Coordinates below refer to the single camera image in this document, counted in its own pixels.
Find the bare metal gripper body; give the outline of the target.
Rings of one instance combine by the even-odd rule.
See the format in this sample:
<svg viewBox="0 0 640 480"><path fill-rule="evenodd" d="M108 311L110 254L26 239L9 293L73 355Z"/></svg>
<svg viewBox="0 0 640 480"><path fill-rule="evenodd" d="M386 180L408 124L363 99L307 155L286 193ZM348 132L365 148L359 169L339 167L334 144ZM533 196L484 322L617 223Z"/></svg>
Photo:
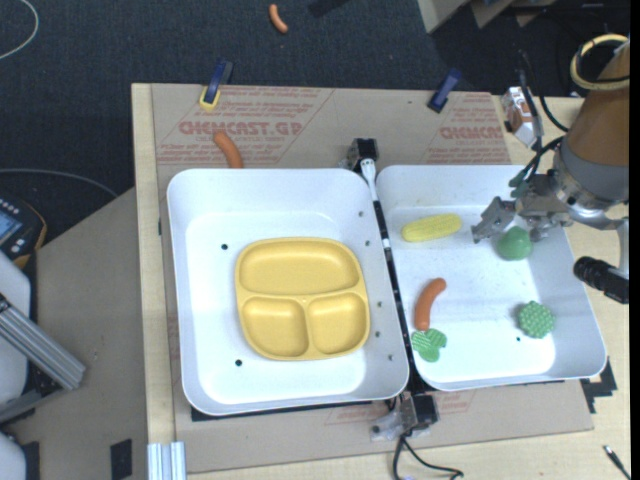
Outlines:
<svg viewBox="0 0 640 480"><path fill-rule="evenodd" d="M562 227L574 223L594 229L621 229L628 226L627 217L607 216L606 212L614 205L616 202L595 195L561 169L534 175L516 199L517 213L527 222L530 216L562 214Z"/></svg>

